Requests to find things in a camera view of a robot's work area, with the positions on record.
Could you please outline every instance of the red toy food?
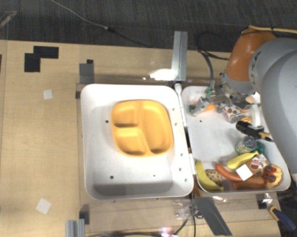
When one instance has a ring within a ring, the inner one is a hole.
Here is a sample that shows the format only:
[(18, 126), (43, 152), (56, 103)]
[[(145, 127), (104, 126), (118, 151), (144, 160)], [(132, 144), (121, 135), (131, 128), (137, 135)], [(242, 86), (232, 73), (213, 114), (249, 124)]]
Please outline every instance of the red toy food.
[(224, 168), (224, 166), (220, 163), (215, 165), (215, 169), (218, 173), (224, 176), (226, 179), (233, 181), (233, 182), (242, 182), (243, 180), (239, 177), (239, 175), (229, 172)]
[(265, 189), (266, 184), (261, 176), (252, 176), (244, 182), (233, 182), (233, 188), (235, 190), (245, 190), (245, 189)]

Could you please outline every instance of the blue object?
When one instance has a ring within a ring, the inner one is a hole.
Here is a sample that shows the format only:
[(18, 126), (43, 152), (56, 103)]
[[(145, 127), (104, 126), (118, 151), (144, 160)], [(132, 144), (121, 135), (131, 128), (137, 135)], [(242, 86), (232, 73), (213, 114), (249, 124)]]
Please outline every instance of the blue object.
[(278, 221), (281, 221), (285, 225), (288, 231), (292, 232), (296, 228), (291, 219), (286, 214), (276, 209), (276, 207), (273, 206), (270, 208), (270, 212), (271, 214), (274, 214)]

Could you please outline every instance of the white tray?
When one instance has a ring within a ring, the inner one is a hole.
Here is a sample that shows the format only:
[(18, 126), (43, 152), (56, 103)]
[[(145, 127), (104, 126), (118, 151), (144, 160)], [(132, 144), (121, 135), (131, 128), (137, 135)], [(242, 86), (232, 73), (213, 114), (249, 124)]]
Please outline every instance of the white tray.
[[(111, 110), (125, 100), (155, 100), (166, 108), (174, 146), (166, 154), (135, 158), (115, 147)], [(81, 92), (85, 188), (94, 199), (182, 197), (193, 177), (177, 94), (166, 86), (90, 84)]]
[[(239, 142), (244, 134), (236, 130), (235, 124), (227, 121), (225, 113), (217, 113), (216, 110), (207, 111), (194, 117), (189, 112), (189, 105), (195, 104), (198, 99), (205, 97), (204, 91), (206, 87), (189, 86), (182, 92), (182, 101), (185, 107), (185, 115), (191, 143), (191, 150), (195, 159), (201, 160), (205, 169), (214, 169), (216, 162), (227, 162), (229, 159), (236, 157), (234, 146)], [(258, 93), (253, 95), (255, 102), (260, 103)], [(261, 108), (259, 108), (261, 125), (265, 127), (265, 131), (269, 131), (264, 121)], [(288, 167), (282, 158), (275, 143), (262, 141), (266, 147), (266, 157), (271, 164), (279, 166), (283, 171), (283, 179), (281, 183), (272, 188), (264, 190), (241, 190), (233, 189), (231, 182), (224, 179), (224, 191), (211, 192), (216, 194), (223, 193), (260, 193), (267, 191), (284, 191), (291, 183)]]

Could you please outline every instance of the snack package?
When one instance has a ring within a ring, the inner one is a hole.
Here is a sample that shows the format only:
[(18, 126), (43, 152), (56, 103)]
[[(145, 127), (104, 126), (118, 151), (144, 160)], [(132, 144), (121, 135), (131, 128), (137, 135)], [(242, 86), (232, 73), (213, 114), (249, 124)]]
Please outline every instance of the snack package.
[(269, 165), (268, 160), (263, 154), (259, 154), (236, 169), (237, 174), (240, 178), (245, 181), (257, 172), (263, 170)]
[(223, 110), (226, 113), (228, 121), (230, 123), (236, 123), (243, 117), (243, 115), (240, 113), (239, 110), (236, 109), (236, 106), (234, 105), (227, 105), (223, 108)]

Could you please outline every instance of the black cable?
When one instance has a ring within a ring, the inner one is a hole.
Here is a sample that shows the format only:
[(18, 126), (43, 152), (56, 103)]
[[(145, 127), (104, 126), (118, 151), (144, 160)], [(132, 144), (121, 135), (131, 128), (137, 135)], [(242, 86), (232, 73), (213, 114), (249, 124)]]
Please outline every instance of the black cable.
[(162, 237), (159, 233), (144, 233), (144, 232), (133, 232), (133, 233), (113, 233), (110, 235), (92, 235), (90, 237), (127, 237), (134, 235), (151, 236), (151, 237)]
[(128, 37), (125, 37), (124, 35), (118, 33), (117, 31), (115, 31), (115, 30), (114, 30), (113, 28), (111, 28), (111, 27), (109, 27), (109, 28), (107, 29), (107, 31), (110, 32), (110, 33), (116, 34), (116, 35), (118, 35), (118, 36), (120, 36), (120, 37), (122, 37), (122, 38), (124, 38), (124, 39), (126, 39), (126, 40), (128, 40), (128, 41), (133, 42), (133, 43), (136, 43), (136, 44), (139, 44), (139, 45), (142, 45), (142, 46), (145, 46), (145, 47), (152, 48), (152, 46), (149, 46), (149, 45), (143, 44), (143, 43), (141, 43), (141, 42), (138, 42), (138, 41), (136, 41), (136, 40), (130, 39), (130, 38), (128, 38)]
[(297, 34), (293, 34), (293, 33), (274, 32), (274, 35), (277, 38), (291, 38), (291, 39), (297, 40)]
[(182, 228), (184, 228), (184, 226), (187, 224), (188, 220), (189, 220), (189, 218), (187, 218), (187, 219), (183, 222), (183, 224), (181, 225), (181, 227), (179, 227), (173, 234), (174, 234), (174, 235), (178, 234), (178, 233), (182, 230)]
[[(219, 34), (216, 33), (212, 33), (212, 32), (201, 32), (199, 34), (197, 34), (196, 38), (195, 38), (195, 44), (196, 44), (196, 48), (200, 51), (203, 51), (207, 56), (209, 56), (210, 58), (214, 58), (214, 59), (219, 59), (219, 60), (228, 60), (228, 58), (225, 57), (219, 57), (215, 54), (209, 53), (207, 52), (203, 47), (199, 46), (199, 42), (200, 42), (200, 38), (204, 35), (214, 35), (220, 38)], [(230, 50), (232, 50), (232, 46), (231, 44), (227, 41), (227, 39), (223, 38), (223, 40), (225, 41), (225, 43), (227, 43), (228, 47), (230, 48)]]
[(195, 219), (194, 216), (193, 216), (193, 226), (194, 226), (194, 234), (193, 234), (193, 237), (196, 237), (196, 233), (197, 233), (197, 225), (196, 225), (196, 219)]
[(63, 6), (62, 4), (60, 4), (59, 2), (57, 2), (57, 1), (55, 1), (55, 0), (50, 0), (50, 1), (53, 2), (53, 3), (55, 3), (56, 5), (58, 5), (58, 6), (62, 7), (62, 8), (64, 8), (65, 10), (71, 12), (72, 14), (76, 15), (77, 17), (79, 17), (80, 19), (84, 20), (85, 22), (87, 22), (87, 23), (89, 23), (89, 24), (92, 24), (92, 25), (95, 25), (95, 26), (98, 26), (98, 27), (102, 27), (102, 28), (104, 28), (104, 29), (106, 29), (106, 30), (108, 29), (107, 26), (104, 26), (104, 25), (101, 25), (101, 24), (97, 24), (97, 23), (94, 23), (94, 22), (92, 22), (92, 21), (90, 21), (90, 20), (87, 20), (86, 18), (80, 16), (79, 14), (77, 14), (76, 12), (74, 12), (73, 10), (71, 10), (70, 8), (68, 8), (68, 7), (66, 7), (66, 6)]
[(213, 67), (212, 67), (212, 63), (211, 63), (209, 57), (204, 52), (202, 52), (201, 50), (197, 49), (197, 51), (204, 57), (205, 61), (207, 62), (208, 68), (209, 68), (210, 79), (214, 80)]

